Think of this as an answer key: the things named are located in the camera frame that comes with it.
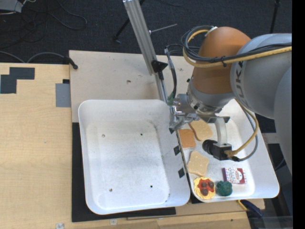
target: white tray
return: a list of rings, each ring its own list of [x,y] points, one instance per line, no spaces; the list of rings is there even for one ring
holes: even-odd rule
[[[230,120],[226,124],[227,128],[227,142],[232,145],[232,150],[236,150],[252,135],[253,129],[246,117],[245,113],[235,100],[231,100],[221,111],[219,116],[229,116]],[[209,124],[213,136],[209,139],[217,141],[217,132],[215,124]],[[189,128],[189,125],[184,125],[183,128]],[[233,192],[230,196],[224,197],[217,193],[212,199],[201,199],[196,195],[193,188],[193,181],[198,177],[194,174],[189,174],[191,182],[191,190],[194,196],[202,202],[217,202],[224,200],[238,200],[251,198],[274,198],[279,193],[279,184],[276,174],[274,172],[269,154],[267,152],[262,134],[260,130],[258,135],[258,147],[253,156],[241,162],[234,162],[231,160],[220,161],[212,155],[205,152],[202,148],[202,142],[196,141],[196,147],[183,148],[185,162],[188,163],[190,153],[194,150],[198,151],[203,156],[209,159],[209,165],[206,177],[209,177],[215,184],[223,181],[222,168],[235,167],[242,168],[246,173],[246,184],[233,184]],[[255,138],[236,156],[243,158],[251,153],[255,146]]]
[[[96,214],[181,206],[190,189],[169,107],[160,100],[79,106],[86,203]]]

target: light wood surface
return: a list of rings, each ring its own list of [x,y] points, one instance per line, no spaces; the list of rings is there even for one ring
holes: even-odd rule
[[[78,107],[88,99],[160,99],[154,75],[149,75],[142,54],[115,52],[70,51],[69,56],[79,66],[71,68],[72,121],[78,122]],[[167,62],[165,55],[158,60]],[[187,79],[193,66],[181,57],[173,56],[176,67],[177,93],[186,93]],[[168,95],[173,91],[173,76],[169,67],[163,70]]]
[[[71,222],[71,108],[56,107],[55,96],[55,84],[70,78],[70,67],[0,63],[0,74],[9,67],[35,67],[35,79],[17,80],[16,94],[0,94],[0,229],[55,229],[57,223],[65,229],[171,229],[203,222],[205,228],[250,228],[236,201],[186,204],[163,219]],[[264,208],[262,199],[252,202]]]

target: aluminum rail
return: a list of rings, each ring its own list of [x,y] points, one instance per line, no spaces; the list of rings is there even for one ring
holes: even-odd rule
[[[138,44],[140,46],[141,52],[143,54],[148,72],[150,75],[155,75],[159,97],[161,100],[167,103],[167,92],[165,89],[164,81],[160,79],[158,73],[155,73],[152,67],[152,62],[157,61],[157,56],[153,48],[153,43],[145,22],[145,18],[143,16],[139,0],[123,0],[123,3],[137,38]]]

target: toy bread slice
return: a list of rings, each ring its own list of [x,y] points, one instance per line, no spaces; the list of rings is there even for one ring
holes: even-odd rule
[[[201,119],[190,122],[189,126],[193,130],[194,135],[198,141],[203,141],[213,135],[209,124]]]
[[[179,136],[182,147],[195,147],[194,132],[191,129],[179,129]]]
[[[190,161],[187,163],[187,170],[189,173],[204,177],[209,159],[204,157],[197,151],[192,151],[190,155]]]

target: green toy broccoli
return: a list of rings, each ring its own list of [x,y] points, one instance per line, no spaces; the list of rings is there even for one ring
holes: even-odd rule
[[[217,183],[218,193],[221,196],[229,196],[232,194],[232,184],[228,181],[220,181]]]

